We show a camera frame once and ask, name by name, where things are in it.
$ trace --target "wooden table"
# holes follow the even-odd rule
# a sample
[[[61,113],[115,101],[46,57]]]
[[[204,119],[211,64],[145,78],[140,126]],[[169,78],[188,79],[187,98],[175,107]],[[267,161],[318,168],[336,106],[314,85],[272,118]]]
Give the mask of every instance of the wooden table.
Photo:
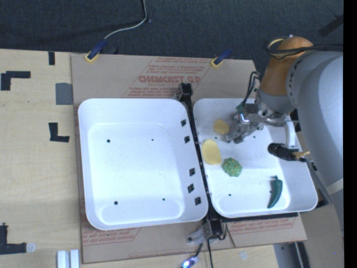
[[[70,53],[0,50],[0,73],[31,71],[0,91],[0,222],[8,243],[34,243],[35,252],[0,255],[1,267],[56,267],[56,252],[81,249],[72,105],[56,105],[55,84],[71,83]],[[69,142],[50,142],[49,123]],[[245,252],[247,258],[241,257]],[[191,255],[151,257],[81,267],[180,267]],[[272,245],[212,252],[215,268],[277,268]],[[202,252],[197,268],[210,267]]]

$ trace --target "dark green chili pepper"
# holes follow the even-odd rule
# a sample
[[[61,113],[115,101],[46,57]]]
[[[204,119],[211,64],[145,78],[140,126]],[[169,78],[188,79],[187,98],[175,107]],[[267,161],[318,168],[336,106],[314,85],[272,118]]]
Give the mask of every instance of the dark green chili pepper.
[[[278,179],[278,176],[273,177],[272,180],[272,196],[270,198],[268,208],[272,208],[279,200],[281,192],[283,191],[283,181]]]

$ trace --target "white tray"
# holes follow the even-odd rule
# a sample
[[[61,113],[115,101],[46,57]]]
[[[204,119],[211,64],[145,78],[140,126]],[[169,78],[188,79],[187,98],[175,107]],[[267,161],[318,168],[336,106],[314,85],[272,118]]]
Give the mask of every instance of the white tray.
[[[232,157],[243,167],[241,175],[231,177],[223,171],[221,164],[210,165],[204,162],[213,207],[228,218],[313,209],[317,204],[317,194],[306,164],[279,159],[267,150],[272,142],[285,143],[283,127],[265,126],[239,144],[227,143],[223,135],[214,131],[213,124],[217,119],[222,119],[230,126],[233,124],[232,116],[241,101],[242,99],[201,99],[194,106],[200,146],[206,139],[215,140],[222,161]],[[283,181],[283,192],[278,203],[268,209],[271,180],[275,175]]]
[[[88,99],[78,111],[88,221],[102,230],[198,221],[208,211],[186,108]]]

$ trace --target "blue and yellow clamp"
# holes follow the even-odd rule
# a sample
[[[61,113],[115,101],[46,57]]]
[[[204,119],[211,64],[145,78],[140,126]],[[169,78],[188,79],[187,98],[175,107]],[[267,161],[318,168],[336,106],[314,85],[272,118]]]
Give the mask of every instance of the blue and yellow clamp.
[[[94,62],[97,59],[101,50],[104,49],[104,47],[107,45],[107,43],[108,41],[106,39],[102,39],[99,43],[97,43],[96,46],[84,56],[84,59],[87,61],[87,63]]]
[[[222,64],[223,60],[229,58],[231,55],[232,50],[224,51],[222,54],[212,59],[210,64],[213,68],[218,68]]]

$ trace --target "cardboard sheet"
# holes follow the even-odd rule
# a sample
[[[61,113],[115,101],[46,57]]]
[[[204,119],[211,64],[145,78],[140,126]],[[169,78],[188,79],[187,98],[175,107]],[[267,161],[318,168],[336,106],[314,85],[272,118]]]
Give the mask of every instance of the cardboard sheet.
[[[218,68],[210,59],[156,56],[99,55],[91,64],[84,54],[72,54],[76,154],[79,177],[83,262],[101,262],[195,252],[186,235],[201,222],[100,231],[85,216],[80,158],[78,106],[89,98],[171,98],[180,83],[191,83],[192,101],[201,98],[241,98],[249,76],[250,60],[224,60]],[[213,250],[266,245],[306,239],[300,216],[228,224],[229,237],[212,244]]]

